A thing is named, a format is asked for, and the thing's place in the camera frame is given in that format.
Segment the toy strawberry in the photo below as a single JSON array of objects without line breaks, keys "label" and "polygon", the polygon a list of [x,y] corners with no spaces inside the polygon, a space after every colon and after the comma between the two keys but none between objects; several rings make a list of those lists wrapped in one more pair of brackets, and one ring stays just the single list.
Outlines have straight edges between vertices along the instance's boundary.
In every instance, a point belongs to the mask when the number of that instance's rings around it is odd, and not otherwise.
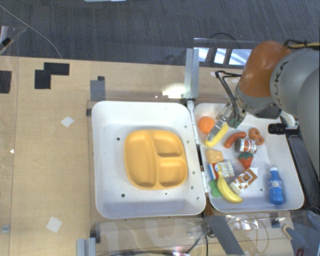
[{"label": "toy strawberry", "polygon": [[239,155],[238,160],[243,165],[244,169],[248,169],[251,166],[254,156],[251,153],[243,153]]}]

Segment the white tray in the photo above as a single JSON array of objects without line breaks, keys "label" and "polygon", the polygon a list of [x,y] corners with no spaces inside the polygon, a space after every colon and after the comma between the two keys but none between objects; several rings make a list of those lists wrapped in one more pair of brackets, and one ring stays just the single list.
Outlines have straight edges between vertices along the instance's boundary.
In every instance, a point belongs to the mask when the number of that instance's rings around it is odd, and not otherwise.
[{"label": "white tray", "polygon": [[[197,123],[202,117],[211,117],[216,120],[225,104],[202,103],[196,106],[194,115]],[[244,212],[266,212],[279,210],[296,210],[302,207],[304,203],[304,194],[292,159],[285,135],[274,135],[268,133],[268,125],[271,123],[280,123],[279,119],[261,119],[253,115],[247,115],[244,121],[237,129],[229,128],[227,134],[212,149],[222,151],[225,160],[232,162],[235,170],[235,177],[226,179],[228,184],[232,182],[243,170],[244,167],[238,161],[240,153],[234,150],[234,147],[225,148],[223,145],[229,135],[244,131],[248,134],[253,127],[257,128],[264,137],[265,143],[258,146],[254,154],[251,167],[258,168],[258,178],[243,191],[240,196],[243,202],[233,204],[226,201],[223,197],[215,198],[210,194],[211,204],[223,213],[244,213]],[[206,134],[198,130],[201,142],[201,155],[203,167],[206,172],[208,189],[210,175],[208,170],[208,161],[206,158],[207,148],[204,145]],[[280,205],[271,204],[269,201],[268,180],[270,178],[269,168],[276,166],[279,169],[279,176],[283,184],[284,202]]]},{"label": "white tray", "polygon": [[[92,109],[95,201],[108,219],[196,215],[206,205],[193,126],[178,103],[101,101]],[[124,142],[141,129],[161,129],[182,140],[188,178],[178,187],[145,190],[127,178]]]}]

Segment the banana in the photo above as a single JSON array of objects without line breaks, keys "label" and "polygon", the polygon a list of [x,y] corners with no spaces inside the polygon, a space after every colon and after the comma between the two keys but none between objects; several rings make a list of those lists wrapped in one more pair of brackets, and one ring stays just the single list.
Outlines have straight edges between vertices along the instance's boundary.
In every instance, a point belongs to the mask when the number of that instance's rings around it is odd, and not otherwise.
[{"label": "banana", "polygon": [[222,196],[230,203],[233,203],[233,204],[241,203],[243,199],[231,190],[225,178],[222,177],[221,171],[219,171],[218,174],[219,174],[219,178],[217,182],[217,187],[220,193],[222,194]]}]

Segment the toy banana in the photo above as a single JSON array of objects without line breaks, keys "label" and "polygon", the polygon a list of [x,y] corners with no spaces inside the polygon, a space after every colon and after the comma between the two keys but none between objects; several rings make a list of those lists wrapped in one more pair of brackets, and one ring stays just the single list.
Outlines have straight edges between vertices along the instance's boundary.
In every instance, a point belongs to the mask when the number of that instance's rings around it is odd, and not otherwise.
[{"label": "toy banana", "polygon": [[222,196],[230,203],[233,203],[233,204],[241,203],[243,199],[230,189],[230,187],[228,186],[228,183],[226,182],[224,177],[222,177],[221,171],[219,171],[218,174],[219,174],[219,178],[217,182],[217,187],[220,193],[222,194]]},{"label": "toy banana", "polygon": [[224,123],[221,127],[221,129],[219,130],[219,132],[213,137],[212,141],[209,140],[205,140],[204,141],[204,145],[208,148],[213,147],[215,144],[217,144],[218,141],[220,141],[222,139],[222,137],[227,133],[228,131],[228,124]]}]

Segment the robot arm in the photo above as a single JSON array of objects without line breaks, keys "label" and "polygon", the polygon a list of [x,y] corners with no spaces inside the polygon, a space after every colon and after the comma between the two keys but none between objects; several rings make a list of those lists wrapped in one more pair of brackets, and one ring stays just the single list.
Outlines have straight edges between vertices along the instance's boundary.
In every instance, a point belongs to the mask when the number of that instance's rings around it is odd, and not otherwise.
[{"label": "robot arm", "polygon": [[277,106],[297,117],[312,164],[319,174],[319,51],[300,50],[274,68],[270,92]]},{"label": "robot arm", "polygon": [[239,122],[235,123],[231,116],[223,116],[230,127],[237,128],[246,114],[259,116],[270,106],[277,105],[293,115],[299,121],[303,141],[318,177],[319,61],[319,51],[303,49],[292,52],[278,42],[260,43],[252,50],[235,90]]}]

